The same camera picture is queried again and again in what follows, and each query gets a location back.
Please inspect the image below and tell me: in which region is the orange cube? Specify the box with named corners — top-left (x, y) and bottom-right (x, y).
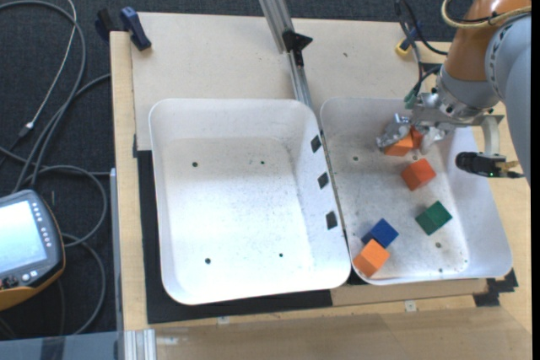
top-left (400, 158), bottom-right (438, 192)
top-left (352, 239), bottom-right (392, 279)
top-left (384, 126), bottom-right (424, 159)

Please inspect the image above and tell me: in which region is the pale wood board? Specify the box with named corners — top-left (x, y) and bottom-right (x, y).
top-left (130, 11), bottom-right (490, 308)

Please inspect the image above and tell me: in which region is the white plastic tray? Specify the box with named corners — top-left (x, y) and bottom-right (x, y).
top-left (148, 98), bottom-right (353, 306)
top-left (319, 96), bottom-right (514, 287)

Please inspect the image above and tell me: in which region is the green cube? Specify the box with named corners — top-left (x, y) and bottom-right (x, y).
top-left (414, 200), bottom-right (454, 236)

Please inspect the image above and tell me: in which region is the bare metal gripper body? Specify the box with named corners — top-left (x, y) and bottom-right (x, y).
top-left (410, 90), bottom-right (470, 129)

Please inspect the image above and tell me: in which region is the blue cube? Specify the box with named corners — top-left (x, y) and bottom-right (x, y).
top-left (360, 218), bottom-right (400, 249)

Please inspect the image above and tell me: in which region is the black cylinder on white bracket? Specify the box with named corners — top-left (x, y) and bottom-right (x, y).
top-left (454, 113), bottom-right (508, 179)

